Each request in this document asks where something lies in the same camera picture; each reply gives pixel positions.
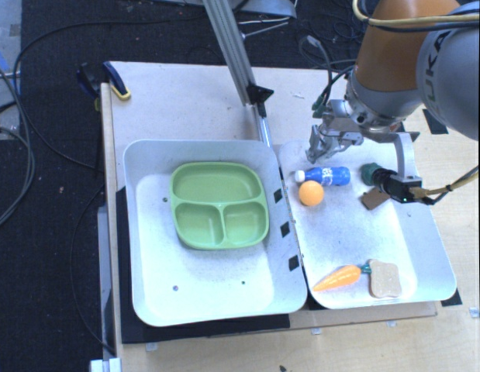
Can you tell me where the white plastic tray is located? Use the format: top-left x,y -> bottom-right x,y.
278,137 -> 458,311
122,138 -> 309,328

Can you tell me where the black cylinder on white bracket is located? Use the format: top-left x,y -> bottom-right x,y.
370,131 -> 423,205

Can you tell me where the green divided plate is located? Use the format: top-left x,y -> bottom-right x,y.
169,161 -> 271,251

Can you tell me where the orange carrot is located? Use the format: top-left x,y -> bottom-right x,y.
312,263 -> 374,293

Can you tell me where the pale flat board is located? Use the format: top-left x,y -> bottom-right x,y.
106,60 -> 438,331

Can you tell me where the dark green round object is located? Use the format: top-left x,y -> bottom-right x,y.
360,162 -> 384,187

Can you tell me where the thin black and white rod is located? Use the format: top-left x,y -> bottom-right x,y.
257,115 -> 305,273

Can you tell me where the blue bottle with white cap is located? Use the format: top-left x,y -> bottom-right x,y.
294,165 -> 351,188

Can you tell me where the orange ball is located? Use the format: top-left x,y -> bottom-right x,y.
298,180 -> 326,208

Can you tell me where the beige bread slice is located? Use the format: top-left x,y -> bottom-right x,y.
368,258 -> 403,299

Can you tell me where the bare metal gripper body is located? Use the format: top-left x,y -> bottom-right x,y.
318,98 -> 406,146

